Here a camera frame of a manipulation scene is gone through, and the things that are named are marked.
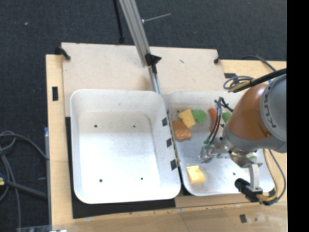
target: yellow sponge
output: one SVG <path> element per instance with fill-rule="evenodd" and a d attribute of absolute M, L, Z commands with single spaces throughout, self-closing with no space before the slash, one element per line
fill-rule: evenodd
<path fill-rule="evenodd" d="M 187 126 L 187 128 L 192 127 L 195 125 L 195 120 L 192 115 L 191 109 L 187 109 L 181 113 L 178 114 L 178 117 L 183 120 L 183 123 Z"/>
<path fill-rule="evenodd" d="M 199 166 L 187 167 L 187 172 L 189 175 L 189 180 L 191 184 L 201 183 L 206 180 L 203 172 L 200 170 Z"/>

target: black pole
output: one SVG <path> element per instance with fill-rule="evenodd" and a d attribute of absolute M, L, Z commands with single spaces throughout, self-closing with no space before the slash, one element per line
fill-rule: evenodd
<path fill-rule="evenodd" d="M 116 0 L 112 0 L 112 1 L 114 3 L 114 9 L 115 9 L 116 17 L 117 17 L 117 24 L 118 24 L 118 30 L 119 30 L 119 35 L 120 35 L 119 43 L 123 44 L 125 42 L 125 38 L 124 38 L 123 33 L 122 33 L 122 27 L 121 27 L 121 21 L 120 21 L 117 1 Z"/>

